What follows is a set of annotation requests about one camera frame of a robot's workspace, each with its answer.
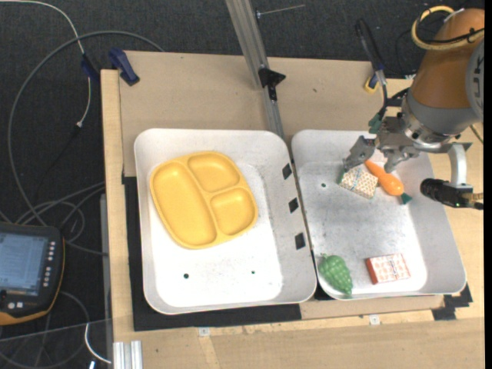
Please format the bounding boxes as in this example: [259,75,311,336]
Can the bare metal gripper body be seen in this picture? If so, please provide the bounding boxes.
[374,115,455,161]

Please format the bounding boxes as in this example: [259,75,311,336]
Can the orange carrot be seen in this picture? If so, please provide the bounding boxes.
[364,159,414,206]

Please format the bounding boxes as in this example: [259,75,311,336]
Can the white patterned carton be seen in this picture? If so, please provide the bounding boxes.
[337,165,380,201]

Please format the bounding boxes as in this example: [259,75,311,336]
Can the white plastic tray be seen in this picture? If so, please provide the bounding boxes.
[290,128,468,301]
[133,127,318,316]

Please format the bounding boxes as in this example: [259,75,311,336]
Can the orange patterned carton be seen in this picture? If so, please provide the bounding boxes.
[364,252,412,285]

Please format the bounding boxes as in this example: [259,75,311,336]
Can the green grapes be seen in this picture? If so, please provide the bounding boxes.
[317,253,354,297]

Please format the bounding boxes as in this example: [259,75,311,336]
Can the brown cardboard board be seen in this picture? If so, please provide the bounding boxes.
[118,50,447,321]

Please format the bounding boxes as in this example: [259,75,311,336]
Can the yellow divided plate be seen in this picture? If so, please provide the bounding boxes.
[148,150,260,251]

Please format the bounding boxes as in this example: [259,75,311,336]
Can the black cylinder on white bracket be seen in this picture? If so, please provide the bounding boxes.
[419,143,484,211]

